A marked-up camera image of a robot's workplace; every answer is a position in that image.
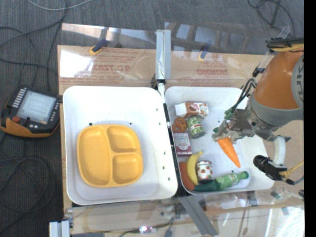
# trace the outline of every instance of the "yellow tray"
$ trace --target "yellow tray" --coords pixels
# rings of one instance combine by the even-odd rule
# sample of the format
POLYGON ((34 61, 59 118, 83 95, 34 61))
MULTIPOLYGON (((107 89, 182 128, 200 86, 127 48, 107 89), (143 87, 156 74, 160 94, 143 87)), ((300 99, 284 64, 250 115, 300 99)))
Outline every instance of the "yellow tray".
POLYGON ((143 173, 143 156, 137 134, 128 126, 92 125, 77 140, 82 179, 94 187, 118 187, 136 182, 143 173))

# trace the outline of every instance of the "yellow box cutter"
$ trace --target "yellow box cutter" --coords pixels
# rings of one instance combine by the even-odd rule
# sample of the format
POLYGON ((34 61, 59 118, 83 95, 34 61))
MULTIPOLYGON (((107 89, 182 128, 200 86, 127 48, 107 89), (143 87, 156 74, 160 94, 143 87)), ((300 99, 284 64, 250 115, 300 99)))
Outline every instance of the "yellow box cutter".
POLYGON ((1 111, 0 129, 19 137, 42 138, 56 130, 59 120, 57 95, 20 86, 1 111))

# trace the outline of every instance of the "tin can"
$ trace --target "tin can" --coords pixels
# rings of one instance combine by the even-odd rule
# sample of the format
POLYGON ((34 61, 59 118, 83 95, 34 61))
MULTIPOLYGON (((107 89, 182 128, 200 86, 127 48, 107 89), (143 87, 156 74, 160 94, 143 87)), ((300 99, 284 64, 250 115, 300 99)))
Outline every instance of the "tin can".
POLYGON ((201 160, 197 162, 197 180, 200 184, 209 183, 213 180, 212 162, 201 160))
POLYGON ((199 116, 189 118, 187 120, 187 125, 190 130, 191 137, 193 139, 200 138, 206 134, 199 116))

